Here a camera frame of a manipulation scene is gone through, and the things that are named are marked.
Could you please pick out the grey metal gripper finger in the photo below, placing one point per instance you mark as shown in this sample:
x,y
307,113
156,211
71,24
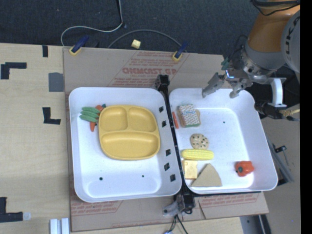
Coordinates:
x,y
212,85
239,88

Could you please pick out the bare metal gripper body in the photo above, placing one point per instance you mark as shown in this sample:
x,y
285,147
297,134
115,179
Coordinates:
x,y
240,69

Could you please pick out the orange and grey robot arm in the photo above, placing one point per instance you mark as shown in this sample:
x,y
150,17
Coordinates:
x,y
265,33

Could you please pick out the white plastic tray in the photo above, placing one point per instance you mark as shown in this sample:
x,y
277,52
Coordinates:
x,y
234,135
122,179

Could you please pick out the thin black rod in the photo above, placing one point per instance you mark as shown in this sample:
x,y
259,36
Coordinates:
x,y
170,111

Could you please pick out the thin orange stick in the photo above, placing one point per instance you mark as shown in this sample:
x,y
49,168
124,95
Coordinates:
x,y
175,121

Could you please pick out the tan chocolate chip biscuit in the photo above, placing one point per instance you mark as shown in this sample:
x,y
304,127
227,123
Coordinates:
x,y
199,141

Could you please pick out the yellow corn cob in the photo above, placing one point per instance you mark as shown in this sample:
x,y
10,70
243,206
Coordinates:
x,y
197,154

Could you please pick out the red pepper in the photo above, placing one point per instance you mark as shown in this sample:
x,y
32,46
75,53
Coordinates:
x,y
245,168

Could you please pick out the yellow cheese block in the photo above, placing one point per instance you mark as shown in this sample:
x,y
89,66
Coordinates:
x,y
190,169

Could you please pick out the pale yellow cube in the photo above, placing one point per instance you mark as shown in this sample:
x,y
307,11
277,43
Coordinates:
x,y
136,44

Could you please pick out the brown triangular bread slice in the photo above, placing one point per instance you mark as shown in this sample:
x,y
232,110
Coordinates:
x,y
208,178

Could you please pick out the yellow divided plate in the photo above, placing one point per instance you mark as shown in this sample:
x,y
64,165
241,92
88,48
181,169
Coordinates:
x,y
129,133

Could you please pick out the brown cardboard board red print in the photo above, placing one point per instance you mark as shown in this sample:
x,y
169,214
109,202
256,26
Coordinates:
x,y
102,67

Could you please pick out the orange carrot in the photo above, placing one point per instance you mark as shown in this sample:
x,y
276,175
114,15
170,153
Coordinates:
x,y
92,126

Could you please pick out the green pea pods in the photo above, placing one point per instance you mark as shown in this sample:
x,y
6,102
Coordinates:
x,y
89,113

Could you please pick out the black cylinder on white bracket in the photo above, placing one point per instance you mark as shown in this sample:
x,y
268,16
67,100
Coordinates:
x,y
278,91

